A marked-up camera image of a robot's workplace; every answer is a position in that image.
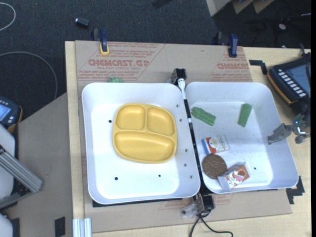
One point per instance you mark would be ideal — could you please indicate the green toy celery stick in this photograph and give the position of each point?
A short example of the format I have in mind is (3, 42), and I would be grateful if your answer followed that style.
(245, 115)

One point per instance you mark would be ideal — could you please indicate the white plastic tray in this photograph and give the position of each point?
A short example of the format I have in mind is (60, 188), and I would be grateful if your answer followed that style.
(266, 164)
(138, 181)

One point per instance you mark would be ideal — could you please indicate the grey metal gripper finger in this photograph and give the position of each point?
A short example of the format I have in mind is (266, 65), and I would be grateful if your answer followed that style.
(283, 129)
(276, 138)

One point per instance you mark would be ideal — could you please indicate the brown round biscuit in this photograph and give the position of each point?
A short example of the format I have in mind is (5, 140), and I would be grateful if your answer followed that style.
(213, 165)

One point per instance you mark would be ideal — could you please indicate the brown cardboard board red print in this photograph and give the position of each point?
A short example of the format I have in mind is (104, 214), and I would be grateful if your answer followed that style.
(148, 55)

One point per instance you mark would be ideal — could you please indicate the orange and white carton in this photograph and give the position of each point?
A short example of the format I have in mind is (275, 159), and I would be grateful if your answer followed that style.
(237, 176)

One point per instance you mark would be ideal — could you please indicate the yellow divided plate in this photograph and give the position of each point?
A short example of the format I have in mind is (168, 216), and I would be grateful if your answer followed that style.
(143, 144)

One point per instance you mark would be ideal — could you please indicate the thin black and white rod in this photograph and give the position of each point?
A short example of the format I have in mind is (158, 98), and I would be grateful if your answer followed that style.
(189, 120)

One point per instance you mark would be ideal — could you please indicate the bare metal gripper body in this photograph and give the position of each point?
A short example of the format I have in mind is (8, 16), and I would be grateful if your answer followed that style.
(300, 131)

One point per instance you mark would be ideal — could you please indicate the blue and white small carton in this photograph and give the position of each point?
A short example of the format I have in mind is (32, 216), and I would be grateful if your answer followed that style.
(215, 144)

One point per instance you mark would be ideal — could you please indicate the green round toy vegetable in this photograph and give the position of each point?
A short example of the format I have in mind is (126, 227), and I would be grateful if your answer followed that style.
(115, 79)

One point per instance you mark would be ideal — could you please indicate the green ridged toy vegetable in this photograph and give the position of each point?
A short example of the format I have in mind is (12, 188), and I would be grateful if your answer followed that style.
(203, 116)

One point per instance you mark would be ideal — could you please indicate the small black cylinder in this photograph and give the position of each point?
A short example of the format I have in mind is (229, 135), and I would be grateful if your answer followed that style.
(82, 22)

